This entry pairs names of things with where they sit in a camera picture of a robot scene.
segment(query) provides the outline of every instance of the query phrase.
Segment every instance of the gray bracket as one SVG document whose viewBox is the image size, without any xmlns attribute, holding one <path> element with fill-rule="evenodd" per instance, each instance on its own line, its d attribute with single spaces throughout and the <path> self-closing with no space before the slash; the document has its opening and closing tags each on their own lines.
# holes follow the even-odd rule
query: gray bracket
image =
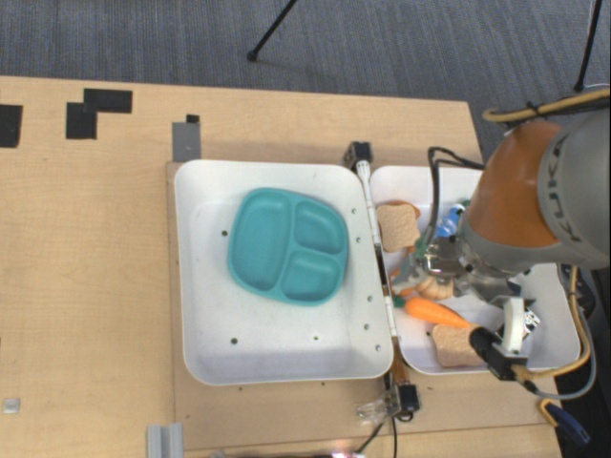
<svg viewBox="0 0 611 458">
<path fill-rule="evenodd" d="M 172 123 L 172 159 L 176 163 L 201 159 L 200 123 L 196 115 Z"/>
<path fill-rule="evenodd" d="M 147 458 L 183 458 L 182 424 L 146 428 Z"/>
</svg>

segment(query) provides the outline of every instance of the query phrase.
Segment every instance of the white tray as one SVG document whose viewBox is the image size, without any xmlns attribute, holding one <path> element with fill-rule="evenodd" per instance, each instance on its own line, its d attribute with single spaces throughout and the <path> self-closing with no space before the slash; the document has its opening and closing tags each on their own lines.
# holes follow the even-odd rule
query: white tray
<svg viewBox="0 0 611 458">
<path fill-rule="evenodd" d="M 389 369 L 390 330 L 355 174 L 329 165 L 197 160 L 180 167 L 175 187 L 184 360 L 195 378 L 211 385 L 366 379 Z M 261 187 L 316 198 L 344 217 L 346 276 L 328 302 L 273 301 L 232 280 L 232 223 L 243 197 Z"/>
<path fill-rule="evenodd" d="M 460 200 L 471 197 L 480 173 L 458 168 L 440 169 L 440 212 L 448 212 Z M 429 168 L 387 166 L 376 170 L 371 177 L 373 201 L 377 204 L 391 200 L 404 200 L 420 209 L 420 232 L 429 221 L 432 203 L 432 180 Z M 385 264 L 390 271 L 399 265 L 405 252 L 385 254 Z M 528 366 L 532 369 L 561 366 L 573 362 L 579 355 L 579 338 L 573 325 L 566 297 L 559 283 L 556 266 L 538 265 L 530 275 L 516 277 L 525 299 L 537 299 L 531 306 L 542 320 L 533 334 L 524 342 L 523 349 L 530 355 Z M 492 307 L 474 295 L 451 298 L 444 302 L 465 319 L 495 330 L 503 323 L 502 310 Z M 401 352 L 416 370 L 433 375 L 474 373 L 488 371 L 485 365 L 446 368 L 436 359 L 432 338 L 433 324 L 417 320 L 395 309 L 400 336 Z"/>
</svg>

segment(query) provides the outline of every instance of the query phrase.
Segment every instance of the wooden table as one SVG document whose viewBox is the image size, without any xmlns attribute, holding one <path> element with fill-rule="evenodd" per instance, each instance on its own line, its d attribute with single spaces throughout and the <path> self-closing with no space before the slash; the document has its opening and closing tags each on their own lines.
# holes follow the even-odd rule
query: wooden table
<svg viewBox="0 0 611 458">
<path fill-rule="evenodd" d="M 97 140 L 68 140 L 66 103 L 84 88 L 131 90 L 133 110 L 99 114 Z M 0 400 L 21 399 L 0 413 L 0 456 L 141 457 L 147 425 L 176 421 L 189 457 L 349 449 L 369 434 L 353 409 L 377 381 L 203 385 L 206 406 L 178 415 L 172 122 L 200 116 L 205 158 L 337 163 L 366 140 L 376 167 L 424 165 L 433 144 L 479 158 L 465 103 L 0 77 L 0 104 L 24 107 L 19 146 L 0 149 Z M 399 427 L 400 456 L 560 456 L 517 385 L 411 374 L 423 408 Z M 369 456 L 390 455 L 381 434 Z"/>
</svg>

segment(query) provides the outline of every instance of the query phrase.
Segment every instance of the yellow cable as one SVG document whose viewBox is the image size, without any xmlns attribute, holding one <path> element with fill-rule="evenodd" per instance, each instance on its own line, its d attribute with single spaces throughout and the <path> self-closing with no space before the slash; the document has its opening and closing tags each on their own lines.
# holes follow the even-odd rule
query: yellow cable
<svg viewBox="0 0 611 458">
<path fill-rule="evenodd" d="M 545 408 L 548 404 L 552 403 L 552 399 L 543 399 L 538 403 L 538 411 L 545 418 L 545 420 L 550 423 L 553 427 L 558 427 L 558 421 L 552 417 L 552 414 L 549 413 L 547 408 Z"/>
<path fill-rule="evenodd" d="M 588 341 L 587 334 L 585 333 L 585 329 L 583 328 L 583 324 L 581 322 L 581 317 L 579 316 L 579 306 L 577 303 L 577 296 L 575 295 L 575 291 L 577 290 L 577 274 L 578 268 L 576 266 L 572 266 L 569 277 L 569 307 L 571 309 L 573 323 L 575 324 L 575 328 L 577 329 L 577 333 L 579 335 L 579 340 L 581 341 L 581 356 L 570 364 L 549 370 L 534 371 L 529 370 L 523 364 L 512 364 L 512 370 L 515 372 L 516 379 L 519 382 L 523 383 L 527 380 L 534 380 L 537 378 L 557 377 L 558 375 L 564 375 L 569 371 L 573 371 L 580 366 L 583 366 L 590 359 L 592 348 L 590 347 L 590 342 Z"/>
<path fill-rule="evenodd" d="M 539 115 L 547 115 L 553 112 L 559 112 L 569 107 L 575 107 L 577 105 L 585 105 L 602 98 L 609 98 L 609 89 L 597 90 L 595 92 L 589 92 L 587 94 L 579 94 L 575 96 L 569 96 L 562 98 L 555 102 L 540 105 L 536 110 L 533 109 L 522 109 L 514 112 L 498 113 L 494 110 L 486 111 L 482 114 L 482 117 L 490 122 L 495 123 L 510 123 L 517 122 L 520 120 L 528 120 L 529 118 L 535 118 Z"/>
</svg>

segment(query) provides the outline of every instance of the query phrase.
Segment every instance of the black tripod leg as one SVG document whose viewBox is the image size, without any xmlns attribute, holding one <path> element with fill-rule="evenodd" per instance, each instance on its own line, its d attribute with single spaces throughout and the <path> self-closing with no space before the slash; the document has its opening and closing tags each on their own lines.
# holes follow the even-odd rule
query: black tripod leg
<svg viewBox="0 0 611 458">
<path fill-rule="evenodd" d="M 588 40 L 585 44 L 585 51 L 583 52 L 583 61 L 581 62 L 581 70 L 579 71 L 579 78 L 573 90 L 581 92 L 583 90 L 583 80 L 585 79 L 585 72 L 588 69 L 588 63 L 590 62 L 590 54 L 592 53 L 592 46 L 594 45 L 594 36 L 596 35 L 596 27 L 599 24 L 600 7 L 602 7 L 602 0 L 596 0 L 594 5 L 594 12 L 592 13 L 592 22 L 590 23 L 590 29 L 588 31 Z"/>
<path fill-rule="evenodd" d="M 297 3 L 297 0 L 288 1 L 288 3 L 286 4 L 286 7 L 284 7 L 283 11 L 280 12 L 280 15 L 276 17 L 276 20 L 271 25 L 271 27 L 267 30 L 264 36 L 261 38 L 261 41 L 259 41 L 257 46 L 255 46 L 255 48 L 252 51 L 248 52 L 248 54 L 246 55 L 246 57 L 248 58 L 248 61 L 257 61 L 257 55 L 259 54 L 259 51 L 261 50 L 261 48 L 267 42 L 267 39 L 271 37 L 271 34 L 273 34 L 276 29 L 278 29 L 278 26 L 280 26 L 284 18 L 288 15 L 290 10 L 293 8 L 293 5 L 295 5 L 296 3 Z"/>
</svg>

